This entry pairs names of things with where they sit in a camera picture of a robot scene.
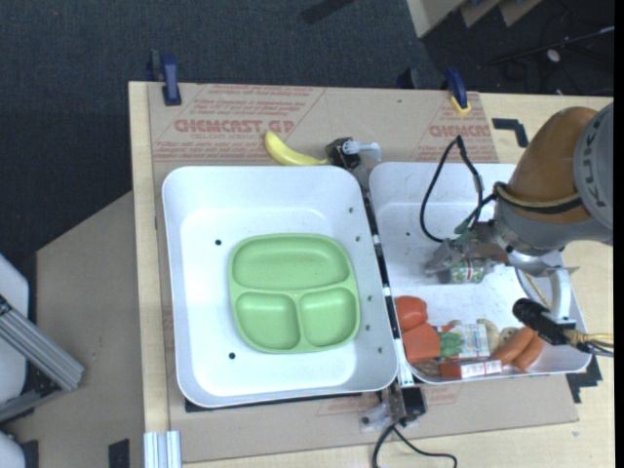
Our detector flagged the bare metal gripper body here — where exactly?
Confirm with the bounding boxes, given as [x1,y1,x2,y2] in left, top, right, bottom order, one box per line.
[456,219,545,276]

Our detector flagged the small green and red can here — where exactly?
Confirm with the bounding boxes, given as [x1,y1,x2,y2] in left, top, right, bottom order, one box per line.
[448,258,490,285]

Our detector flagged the thin black and white rod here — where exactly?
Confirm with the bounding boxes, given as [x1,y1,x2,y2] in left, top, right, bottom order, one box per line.
[351,139,410,387]

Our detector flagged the white plastic tray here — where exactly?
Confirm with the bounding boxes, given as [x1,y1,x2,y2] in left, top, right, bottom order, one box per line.
[369,161,594,386]
[161,165,400,409]

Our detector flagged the orange carrot with green top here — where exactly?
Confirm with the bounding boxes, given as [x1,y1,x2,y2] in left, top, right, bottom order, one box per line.
[402,323,464,364]

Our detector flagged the white carton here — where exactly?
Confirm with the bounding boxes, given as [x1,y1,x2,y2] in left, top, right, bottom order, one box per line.
[452,322,492,360]

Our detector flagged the beige lumpy toy food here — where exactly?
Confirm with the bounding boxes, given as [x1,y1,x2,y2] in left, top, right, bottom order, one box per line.
[480,318,520,353]

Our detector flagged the red and white packet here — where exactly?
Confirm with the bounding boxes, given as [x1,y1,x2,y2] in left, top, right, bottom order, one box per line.
[438,359,504,380]

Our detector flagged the orange sausage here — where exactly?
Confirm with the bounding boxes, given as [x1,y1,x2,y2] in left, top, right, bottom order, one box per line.
[514,333,545,372]
[489,327,536,366]

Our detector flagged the green divided plate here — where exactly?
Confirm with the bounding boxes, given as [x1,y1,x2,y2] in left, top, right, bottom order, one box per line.
[227,232,363,354]

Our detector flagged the yellow banana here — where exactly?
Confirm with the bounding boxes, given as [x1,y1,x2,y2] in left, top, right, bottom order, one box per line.
[263,130,330,168]

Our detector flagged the brown cardboard board red print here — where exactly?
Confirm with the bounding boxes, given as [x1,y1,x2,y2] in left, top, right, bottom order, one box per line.
[145,83,581,465]

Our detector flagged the black cylinder on white bracket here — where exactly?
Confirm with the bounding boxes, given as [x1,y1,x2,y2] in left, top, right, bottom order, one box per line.
[511,264,580,346]

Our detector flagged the black block with thin wires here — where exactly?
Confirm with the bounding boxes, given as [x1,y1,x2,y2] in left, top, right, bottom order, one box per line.
[389,385,428,422]
[325,137,363,171]

